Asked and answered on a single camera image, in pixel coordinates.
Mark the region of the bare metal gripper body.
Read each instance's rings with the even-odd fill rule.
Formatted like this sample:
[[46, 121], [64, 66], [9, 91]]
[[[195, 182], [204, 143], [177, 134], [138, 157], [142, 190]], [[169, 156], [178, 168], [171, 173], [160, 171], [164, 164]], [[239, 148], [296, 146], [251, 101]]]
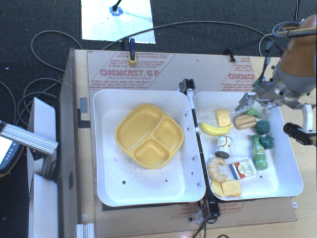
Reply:
[[299, 99], [309, 93], [309, 81], [306, 80], [257, 80], [254, 83], [254, 92], [257, 101], [266, 105], [268, 103], [276, 106], [288, 106], [291, 109], [301, 109], [303, 104]]

